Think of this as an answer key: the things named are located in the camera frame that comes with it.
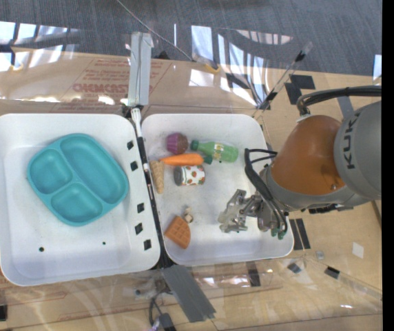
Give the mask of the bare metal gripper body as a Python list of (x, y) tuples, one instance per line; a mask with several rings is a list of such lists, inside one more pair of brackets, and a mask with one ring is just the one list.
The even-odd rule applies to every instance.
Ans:
[(284, 219), (280, 212), (258, 194), (245, 199), (243, 214), (255, 218), (261, 232), (279, 232), (284, 227)]

